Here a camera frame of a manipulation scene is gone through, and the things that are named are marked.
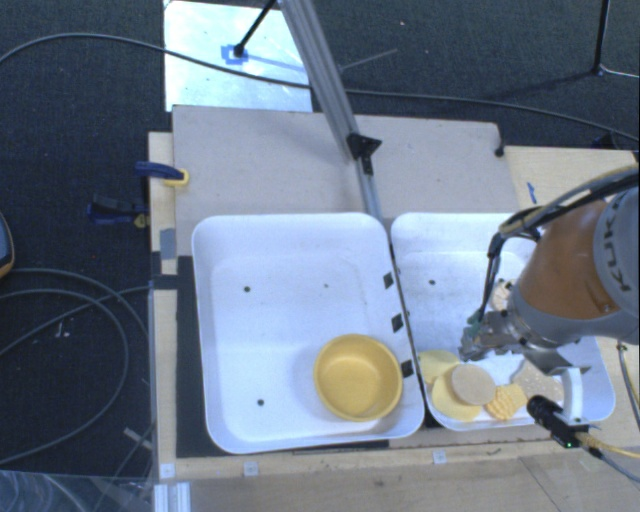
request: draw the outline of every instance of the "cracker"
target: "cracker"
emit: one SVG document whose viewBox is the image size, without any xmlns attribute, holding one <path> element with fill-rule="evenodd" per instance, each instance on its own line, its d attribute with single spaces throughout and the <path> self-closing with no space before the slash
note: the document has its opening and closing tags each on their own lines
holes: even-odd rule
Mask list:
<svg viewBox="0 0 640 512">
<path fill-rule="evenodd" d="M 474 364 L 459 364 L 451 370 L 451 388 L 470 405 L 485 405 L 496 393 L 496 383 L 489 373 Z"/>
<path fill-rule="evenodd" d="M 526 359 L 511 382 L 519 384 L 527 398 L 542 395 L 553 402 L 564 399 L 562 383 L 545 375 Z"/>
<path fill-rule="evenodd" d="M 440 375 L 431 390 L 433 406 L 442 414 L 458 421 L 473 421 L 482 407 L 460 401 L 451 388 L 451 372 Z"/>
<path fill-rule="evenodd" d="M 509 301 L 509 295 L 511 295 L 511 287 L 513 286 L 513 280 L 511 281 L 498 281 L 493 290 L 491 291 L 491 297 L 489 298 L 489 305 L 494 311 L 502 311 L 507 309 L 507 302 Z"/>
<path fill-rule="evenodd" d="M 493 400 L 484 407 L 491 416 L 504 421 L 511 419 L 526 403 L 527 397 L 522 388 L 518 384 L 507 384 L 498 386 Z"/>
<path fill-rule="evenodd" d="M 418 361 L 427 384 L 433 384 L 440 375 L 460 364 L 458 356 L 446 350 L 425 350 L 418 354 Z"/>
</svg>

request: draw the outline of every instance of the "metal rod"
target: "metal rod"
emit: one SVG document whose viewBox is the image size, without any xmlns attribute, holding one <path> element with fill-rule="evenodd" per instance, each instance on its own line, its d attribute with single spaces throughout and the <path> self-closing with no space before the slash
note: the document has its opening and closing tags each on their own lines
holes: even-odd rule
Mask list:
<svg viewBox="0 0 640 512">
<path fill-rule="evenodd" d="M 275 3 L 276 3 L 276 0 L 269 0 L 267 4 L 262 8 L 262 11 L 260 11 L 260 14 L 256 18 L 256 21 L 253 22 L 253 25 L 251 25 L 251 28 L 249 29 L 249 31 L 242 38 L 242 41 L 240 41 L 237 45 L 233 47 L 233 55 L 235 55 L 236 57 L 242 57 L 242 54 L 244 53 L 244 47 L 249 42 L 249 39 L 251 39 L 251 36 L 256 31 L 256 29 L 260 26 L 260 23 L 262 23 L 262 20 L 269 13 L 269 11 L 271 10 L 271 8 L 274 6 Z"/>
<path fill-rule="evenodd" d="M 596 42 L 596 54 L 593 61 L 591 72 L 594 75 L 602 75 L 602 46 L 604 44 L 604 34 L 607 31 L 607 20 L 609 19 L 609 2 L 610 0 L 602 0 L 600 6 L 600 26 L 598 27 L 598 40 Z"/>
<path fill-rule="evenodd" d="M 313 2 L 312 0 L 279 0 L 279 4 L 309 75 L 311 88 L 320 103 L 336 143 L 345 159 L 353 161 L 347 137 L 351 134 L 359 134 L 360 131 Z M 382 209 L 375 179 L 365 173 L 362 158 L 356 159 L 355 163 L 365 210 L 369 215 L 382 221 Z"/>
</svg>

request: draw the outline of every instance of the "yellow bowl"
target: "yellow bowl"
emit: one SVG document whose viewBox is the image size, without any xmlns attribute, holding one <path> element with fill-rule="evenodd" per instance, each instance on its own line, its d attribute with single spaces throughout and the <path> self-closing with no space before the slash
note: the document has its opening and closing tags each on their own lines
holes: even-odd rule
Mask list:
<svg viewBox="0 0 640 512">
<path fill-rule="evenodd" d="M 361 334 L 329 341 L 316 358 L 313 380 L 327 409 L 350 421 L 382 418 L 402 395 L 402 372 L 393 353 Z"/>
</svg>

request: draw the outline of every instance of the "wire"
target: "wire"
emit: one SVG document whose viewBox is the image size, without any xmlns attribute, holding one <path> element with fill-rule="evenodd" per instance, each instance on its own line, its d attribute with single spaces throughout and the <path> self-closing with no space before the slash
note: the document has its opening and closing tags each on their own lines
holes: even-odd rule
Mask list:
<svg viewBox="0 0 640 512">
<path fill-rule="evenodd" d="M 506 240 L 513 237 L 529 237 L 533 241 L 537 241 L 539 237 L 537 230 L 544 224 L 580 206 L 622 192 L 633 186 L 638 186 L 638 164 L 626 165 L 601 174 L 581 183 L 544 206 L 522 210 L 503 222 L 489 243 L 489 250 L 487 251 L 489 263 L 487 264 L 487 273 L 485 275 L 482 302 L 472 317 L 474 324 L 479 324 L 484 318 L 491 291 L 500 269 L 500 252 Z M 562 206 L 564 201 L 587 190 L 590 191 L 588 195 L 567 206 Z"/>
<path fill-rule="evenodd" d="M 603 66 L 602 64 L 600 64 L 600 69 L 609 75 L 624 76 L 627 78 L 636 78 L 636 79 L 640 78 L 639 75 L 634 75 L 633 73 L 625 73 L 624 71 L 614 71 L 613 69 L 609 69 Z"/>
<path fill-rule="evenodd" d="M 618 448 L 617 446 L 612 446 L 610 444 L 605 443 L 604 441 L 600 441 L 599 439 L 593 437 L 588 432 L 576 432 L 576 439 L 580 441 L 584 446 L 589 448 L 595 448 L 596 450 L 604 450 L 607 452 L 617 453 L 618 455 L 624 455 L 625 457 L 629 457 L 631 459 L 640 459 L 639 452 L 632 452 L 629 450 L 625 450 L 624 448 Z"/>
<path fill-rule="evenodd" d="M 633 480 L 634 482 L 640 483 L 640 476 L 634 475 L 633 473 L 631 473 L 627 469 L 623 468 L 620 464 L 618 464 L 615 461 L 611 460 L 609 457 L 607 457 L 605 455 L 602 455 L 602 456 L 599 457 L 599 459 L 601 461 L 603 461 L 604 463 L 608 464 L 609 466 L 611 466 L 613 469 L 615 469 L 619 473 L 622 473 L 628 479 Z"/>
<path fill-rule="evenodd" d="M 42 475 L 45 480 L 48 480 L 51 484 L 53 484 L 62 494 L 65 495 L 67 500 L 69 500 L 80 512 L 87 512 L 87 507 L 85 507 L 78 496 L 73 494 L 66 486 L 62 485 L 55 477 L 51 477 L 49 475 Z"/>
<path fill-rule="evenodd" d="M 618 359 L 620 360 L 620 370 L 622 371 L 622 378 L 624 380 L 624 385 L 627 388 L 627 394 L 629 395 L 629 401 L 631 402 L 631 409 L 633 410 L 633 414 L 636 417 L 636 423 L 638 424 L 638 429 L 640 429 L 640 397 L 638 396 L 638 392 L 636 391 L 633 385 L 633 381 L 629 376 L 629 367 L 627 366 L 627 359 L 624 356 L 624 353 L 627 350 L 627 347 L 621 341 L 618 340 L 618 345 L 616 348 L 618 349 Z"/>
<path fill-rule="evenodd" d="M 637 175 L 638 164 L 625 165 L 623 167 L 619 167 L 617 169 L 604 173 L 592 180 L 578 185 L 570 191 L 562 194 L 560 197 L 554 199 L 550 203 L 536 208 L 533 211 L 530 211 L 524 216 L 524 218 L 516 219 L 518 222 L 514 222 L 514 220 L 512 220 L 514 219 L 514 217 L 512 217 L 507 222 L 500 225 L 499 231 L 504 237 L 508 237 L 515 236 L 516 234 L 526 231 L 527 229 L 531 229 L 532 227 L 539 227 L 540 222 L 546 223 L 544 221 L 545 215 L 556 210 L 564 201 L 576 196 L 577 194 L 580 194 L 586 190 L 591 190 L 592 193 L 588 197 L 593 197 L 594 199 L 596 199 L 599 197 L 595 196 L 598 188 L 603 188 L 614 183 L 616 180 L 623 180 L 627 177 L 635 177 L 635 179 L 637 180 Z"/>
<path fill-rule="evenodd" d="M 122 373 L 120 375 L 120 379 L 118 381 L 118 384 L 117 384 L 114 392 L 112 393 L 111 397 L 106 402 L 106 404 L 92 418 L 90 418 L 88 421 L 86 421 L 85 423 L 83 423 L 79 427 L 75 428 L 71 432 L 68 432 L 67 434 L 65 434 L 63 436 L 60 436 L 60 437 L 54 439 L 53 441 L 49 441 L 49 442 L 44 443 L 44 444 L 42 444 L 40 446 L 37 446 L 35 448 L 31 448 L 29 450 L 25 450 L 23 452 L 20 452 L 20 453 L 14 454 L 14 455 L 10 455 L 9 457 L 5 457 L 3 459 L 0 459 L 0 466 L 8 464 L 10 462 L 14 462 L 14 461 L 19 460 L 19 459 L 23 459 L 23 458 L 28 457 L 30 455 L 33 455 L 35 453 L 39 453 L 41 451 L 47 450 L 47 449 L 49 449 L 49 448 L 51 448 L 53 446 L 57 446 L 60 443 L 62 443 L 64 441 L 67 441 L 68 439 L 71 439 L 72 437 L 75 437 L 80 432 L 83 432 L 84 430 L 89 428 L 91 425 L 93 425 L 95 422 L 97 422 L 100 418 L 102 418 L 106 414 L 106 412 L 111 408 L 111 406 L 114 404 L 114 402 L 120 396 L 120 393 L 122 392 L 122 388 L 124 387 L 125 380 L 126 380 L 127 375 L 129 373 L 129 340 L 128 340 L 127 334 L 124 331 L 124 329 L 122 327 L 122 324 L 120 323 L 118 318 L 107 307 L 105 307 L 103 304 L 101 304 L 96 299 L 94 299 L 92 297 L 89 297 L 88 295 L 84 295 L 84 294 L 76 293 L 76 292 L 71 292 L 71 291 L 68 291 L 68 290 L 58 290 L 58 289 L 49 289 L 49 288 L 43 288 L 43 289 L 38 289 L 38 290 L 23 290 L 23 291 L 12 292 L 12 293 L 8 293 L 8 294 L 0 296 L 0 300 L 6 300 L 6 299 L 9 299 L 9 298 L 12 298 L 12 297 L 35 295 L 35 294 L 62 295 L 62 296 L 67 296 L 67 297 L 73 297 L 73 298 L 76 298 L 76 299 L 79 299 L 79 300 L 84 300 L 84 301 L 90 302 L 93 306 L 95 306 L 98 309 L 100 309 L 113 322 L 113 324 L 116 326 L 116 329 L 118 330 L 118 334 L 120 335 L 120 338 L 122 340 L 122 348 L 123 348 Z M 49 322 L 47 323 L 47 325 L 45 325 L 45 327 L 40 326 L 41 328 L 39 328 L 38 330 L 45 329 L 48 326 L 49 326 Z"/>
<path fill-rule="evenodd" d="M 131 450 L 129 450 L 129 453 L 127 453 L 125 458 L 122 460 L 122 462 L 118 466 L 118 469 L 116 469 L 116 472 L 113 474 L 113 476 L 109 478 L 109 483 L 107 484 L 105 489 L 102 491 L 102 494 L 100 495 L 100 498 L 98 499 L 95 506 L 93 507 L 92 512 L 97 512 L 97 510 L 100 508 L 100 505 L 102 505 L 102 502 L 107 496 L 109 489 L 111 489 L 111 487 L 113 486 L 113 483 L 115 482 L 116 478 L 120 476 L 120 473 L 122 473 L 122 471 L 124 470 L 126 465 L 129 463 L 131 458 L 138 451 L 138 449 L 144 444 L 145 440 L 147 439 L 147 437 L 149 437 L 151 432 L 153 432 L 155 425 L 156 425 L 155 421 L 152 422 L 151 425 L 147 427 L 147 430 L 145 430 L 144 433 L 140 436 L 140 439 L 136 441 L 136 444 L 131 448 Z"/>
<path fill-rule="evenodd" d="M 135 319 L 136 323 L 140 327 L 140 330 L 144 334 L 145 338 L 149 337 L 149 332 L 147 331 L 147 327 L 146 327 L 145 323 L 142 321 L 142 319 L 140 318 L 138 313 L 136 313 L 136 310 L 133 309 L 131 304 L 129 304 L 129 302 L 122 296 L 122 294 L 118 293 L 117 291 L 115 291 L 113 288 L 107 286 L 106 284 L 101 283 L 100 281 L 96 281 L 95 279 L 92 279 L 92 278 L 87 277 L 87 276 L 83 276 L 82 274 L 78 274 L 76 272 L 69 272 L 67 270 L 58 270 L 58 269 L 53 269 L 53 268 L 15 268 L 15 269 L 12 270 L 12 273 L 16 273 L 16 274 L 48 274 L 48 275 L 58 276 L 58 277 L 69 277 L 71 279 L 77 279 L 78 281 L 82 281 L 84 283 L 87 283 L 87 284 L 90 284 L 90 285 L 95 286 L 97 288 L 100 288 L 101 290 L 107 292 L 112 297 L 118 299 L 118 302 L 120 302 L 125 308 L 127 308 L 129 313 L 131 313 L 131 315 Z"/>
<path fill-rule="evenodd" d="M 122 294 L 129 294 L 129 293 L 136 293 L 136 292 L 141 292 L 141 291 L 146 291 L 148 290 L 149 287 L 148 286 L 138 286 L 135 288 L 128 288 L 126 290 L 122 290 L 121 292 L 119 292 L 121 295 Z M 4 295 L 0 295 L 0 300 L 4 299 L 5 296 Z M 111 295 L 106 295 L 104 297 L 101 297 L 99 299 L 96 299 L 98 302 L 104 302 L 106 300 L 112 299 L 113 296 Z M 12 350 L 13 348 L 15 348 L 16 346 L 18 346 L 20 343 L 22 343 L 23 341 L 28 340 L 29 338 L 31 338 L 32 336 L 34 336 L 35 334 L 39 333 L 40 331 L 46 329 L 47 327 L 50 327 L 52 325 L 54 325 L 55 323 L 64 320 L 65 318 L 68 318 L 72 315 L 76 315 L 90 307 L 92 307 L 93 304 L 85 304 L 84 306 L 79 306 L 75 309 L 72 309 L 70 311 L 67 311 L 66 313 L 62 313 L 61 315 L 58 315 L 55 318 L 52 318 L 51 320 L 48 320 L 47 322 L 39 325 L 38 327 L 35 327 L 34 329 L 32 329 L 31 331 L 29 331 L 26 334 L 23 334 L 22 336 L 20 336 L 18 339 L 14 340 L 13 342 L 9 343 L 9 345 L 5 346 L 2 350 L 0 350 L 0 357 L 4 356 L 5 354 L 7 354 L 10 350 Z"/>
<path fill-rule="evenodd" d="M 138 47 L 142 47 L 142 48 L 147 48 L 149 50 L 153 50 L 156 52 L 161 52 L 164 53 L 165 55 L 169 55 L 171 57 L 176 57 L 178 59 L 182 59 L 185 60 L 187 62 L 191 62 L 193 64 L 197 64 L 199 66 L 203 66 L 209 69 L 214 69 L 216 71 L 220 71 L 223 73 L 228 73 L 231 75 L 235 75 L 238 77 L 242 77 L 242 78 L 247 78 L 250 80 L 257 80 L 260 82 L 266 82 L 266 83 L 270 83 L 270 84 L 275 84 L 275 85 L 281 85 L 283 87 L 292 87 L 292 88 L 296 88 L 296 89 L 306 89 L 306 90 L 313 90 L 313 88 L 307 84 L 303 84 L 303 83 L 298 83 L 298 82 L 289 82 L 287 80 L 279 80 L 276 78 L 269 78 L 269 77 L 263 77 L 263 76 L 258 76 L 258 75 L 253 75 L 251 73 L 245 73 L 243 71 L 237 71 L 235 69 L 231 69 L 231 68 L 227 68 L 224 66 L 218 66 L 216 64 L 212 64 L 210 62 L 206 62 L 200 59 L 196 59 L 194 57 L 190 57 L 188 55 L 184 55 L 182 53 L 179 52 L 175 52 L 172 50 L 168 50 L 166 48 L 163 48 L 161 46 L 156 46 L 154 44 L 151 43 L 146 43 L 144 41 L 138 41 L 136 39 L 130 39 L 127 37 L 120 37 L 120 36 L 113 36 L 113 35 L 108 35 L 108 34 L 94 34 L 94 33 L 86 33 L 86 32 L 69 32 L 69 33 L 61 33 L 61 34 L 53 34 L 53 35 L 49 35 L 49 36 L 45 36 L 45 37 L 41 37 L 39 39 L 33 39 L 31 41 L 28 41 L 20 46 L 17 46 L 15 48 L 13 48 L 12 50 L 9 50 L 7 53 L 5 53 L 4 55 L 0 56 L 0 65 L 2 65 L 4 62 L 6 62 L 8 59 L 10 59 L 11 57 L 19 54 L 20 52 L 31 48 L 33 46 L 39 45 L 39 44 L 43 44 L 43 43 L 47 43 L 50 41 L 55 41 L 55 40 L 60 40 L 60 39 L 99 39 L 99 40 L 105 40 L 105 41 L 115 41 L 115 42 L 119 42 L 119 43 L 125 43 L 125 44 L 130 44 L 130 45 L 134 45 L 134 46 L 138 46 Z M 570 115 L 566 115 L 566 114 L 561 114 L 558 112 L 552 112 L 552 111 L 548 111 L 548 110 L 543 110 L 543 109 L 539 109 L 539 108 L 535 108 L 535 107 L 527 107 L 524 105 L 515 105 L 512 103 L 504 103 L 504 102 L 500 102 L 500 101 L 493 101 L 493 100 L 483 100 L 483 99 L 473 99 L 473 98 L 460 98 L 460 97 L 456 97 L 456 96 L 442 96 L 442 95 L 431 95 L 431 94 L 420 94 L 420 93 L 402 93 L 402 92 L 385 92 L 385 91 L 374 91 L 374 90 L 366 90 L 366 89 L 352 89 L 352 88 L 345 88 L 345 92 L 347 94 L 350 95 L 357 95 L 357 96 L 374 96 L 374 97 L 383 97 L 383 98 L 399 98 L 399 99 L 414 99 L 414 100 L 429 100 L 429 101 L 448 101 L 448 102 L 454 102 L 454 103 L 469 103 L 469 104 L 475 104 L 475 105 L 484 105 L 484 106 L 490 106 L 490 107 L 498 107 L 498 108 L 505 108 L 505 109 L 512 109 L 512 110 L 519 110 L 519 111 L 523 111 L 523 112 L 529 112 L 532 114 L 537 114 L 537 115 L 543 115 L 543 116 L 548 116 L 548 117 L 554 117 L 557 119 L 562 119 L 565 121 L 570 121 L 570 122 L 574 122 L 574 123 L 578 123 L 578 124 L 582 124 L 585 126 L 590 126 L 592 128 L 597 128 L 599 130 L 604 130 L 606 132 L 610 132 L 610 133 L 615 133 L 621 137 L 624 137 L 626 139 L 632 140 L 634 142 L 640 142 L 640 139 L 638 139 L 638 137 L 636 137 L 635 135 L 632 135 L 630 133 L 626 133 L 620 130 L 616 130 L 614 128 L 610 128 L 608 126 L 605 126 L 603 124 L 600 123 L 595 123 L 593 121 L 588 121 L 586 119 L 582 119 L 579 117 L 575 117 L 575 116 L 570 116 Z"/>
<path fill-rule="evenodd" d="M 9 503 L 9 505 L 6 507 L 7 511 L 11 511 L 13 510 L 13 507 L 15 506 L 16 503 L 18 503 L 18 499 L 20 498 L 20 487 L 18 485 L 18 479 L 16 478 L 16 474 L 11 471 L 0 471 L 0 476 L 3 476 L 2 473 L 5 473 L 5 477 L 9 480 L 11 480 L 11 487 L 12 487 L 12 491 L 15 493 L 13 495 L 13 499 L 11 500 L 11 502 Z"/>
</svg>

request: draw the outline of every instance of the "black mat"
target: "black mat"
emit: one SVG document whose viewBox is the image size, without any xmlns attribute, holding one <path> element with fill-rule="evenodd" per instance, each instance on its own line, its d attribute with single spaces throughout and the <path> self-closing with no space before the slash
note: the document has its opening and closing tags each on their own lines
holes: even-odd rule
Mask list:
<svg viewBox="0 0 640 512">
<path fill-rule="evenodd" d="M 255 0 L 229 2 L 261 5 Z M 596 77 L 599 0 L 370 0 L 316 2 L 347 87 L 497 100 L 585 118 L 638 136 L 638 81 Z M 94 31 L 162 44 L 161 0 L 5 0 L 0 53 L 42 35 Z M 603 63 L 638 73 L 640 3 L 612 2 Z M 80 272 L 113 288 L 150 279 L 148 233 L 129 224 L 100 227 L 85 214 L 94 192 L 142 199 L 133 176 L 146 158 L 149 131 L 168 130 L 163 58 L 101 41 L 56 41 L 0 66 L 0 210 L 12 228 L 17 264 Z M 471 119 L 498 123 L 507 143 L 589 147 L 606 128 L 455 101 L 352 96 L 357 113 Z M 637 143 L 621 136 L 623 148 Z M 0 294 L 69 281 L 10 276 Z M 146 299 L 132 299 L 146 313 Z M 67 299 L 0 303 L 0 344 L 61 310 Z M 120 399 L 91 429 L 5 468 L 112 474 L 133 446 L 126 427 L 150 421 L 148 352 L 127 313 L 131 369 Z M 0 460 L 75 428 L 117 383 L 122 354 L 113 327 L 98 314 L 78 316 L 0 358 Z M 144 472 L 139 452 L 124 474 Z"/>
</svg>

